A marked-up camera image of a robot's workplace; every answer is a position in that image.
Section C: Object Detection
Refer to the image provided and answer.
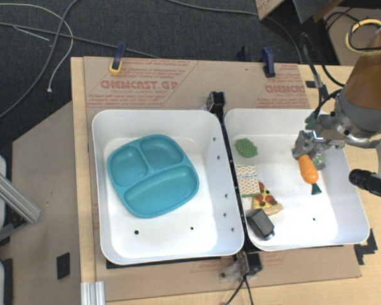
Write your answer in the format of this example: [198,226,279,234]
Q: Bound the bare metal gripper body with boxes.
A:
[313,104,381,151]

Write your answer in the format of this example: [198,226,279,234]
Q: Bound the orange carrot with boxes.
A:
[297,154,323,196]

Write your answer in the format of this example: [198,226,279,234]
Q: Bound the green grapes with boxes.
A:
[234,137,259,159]

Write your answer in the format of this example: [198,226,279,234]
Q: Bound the pizza slice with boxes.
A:
[251,181,284,217]

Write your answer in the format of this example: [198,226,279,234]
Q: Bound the white orange patterned packet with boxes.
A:
[235,165,262,198]

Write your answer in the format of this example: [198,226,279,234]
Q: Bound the white plastic tray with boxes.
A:
[91,108,246,266]
[224,107,371,252]

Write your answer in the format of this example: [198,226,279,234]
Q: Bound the black box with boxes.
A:
[245,208,276,242]

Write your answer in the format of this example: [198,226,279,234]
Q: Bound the brown cardboard board red print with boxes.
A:
[82,55,363,294]

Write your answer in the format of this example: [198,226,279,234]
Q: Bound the blue divided plate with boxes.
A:
[106,133,201,220]

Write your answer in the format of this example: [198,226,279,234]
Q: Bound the black cylinder on white bracket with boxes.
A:
[345,138,381,198]

